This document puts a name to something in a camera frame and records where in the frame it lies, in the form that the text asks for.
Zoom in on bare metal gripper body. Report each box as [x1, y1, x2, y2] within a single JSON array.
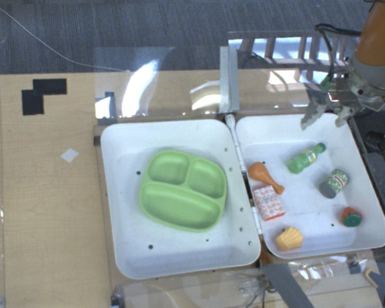
[[306, 70, 385, 117]]

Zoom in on green plastic bottle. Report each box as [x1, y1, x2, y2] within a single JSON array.
[[284, 142, 329, 176]]

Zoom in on green and white can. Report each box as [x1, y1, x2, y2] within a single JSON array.
[[318, 168, 352, 201]]

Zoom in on orange chicken drumstick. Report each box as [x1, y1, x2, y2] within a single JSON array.
[[246, 160, 286, 198]]

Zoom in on white plastic tray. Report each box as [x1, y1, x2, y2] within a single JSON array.
[[234, 105, 385, 264], [98, 112, 264, 283]]

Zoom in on orange and white carton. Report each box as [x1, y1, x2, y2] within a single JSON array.
[[251, 183, 287, 224]]

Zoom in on red strawberry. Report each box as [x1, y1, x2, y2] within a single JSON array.
[[339, 205, 364, 229]]

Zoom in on yellow cupcake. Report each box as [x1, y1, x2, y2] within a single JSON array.
[[274, 225, 306, 254]]

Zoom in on green divided plate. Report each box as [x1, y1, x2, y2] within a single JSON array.
[[135, 144, 233, 239]]

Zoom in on black cylinder on white bracket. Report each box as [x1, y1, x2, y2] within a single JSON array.
[[363, 103, 385, 157]]

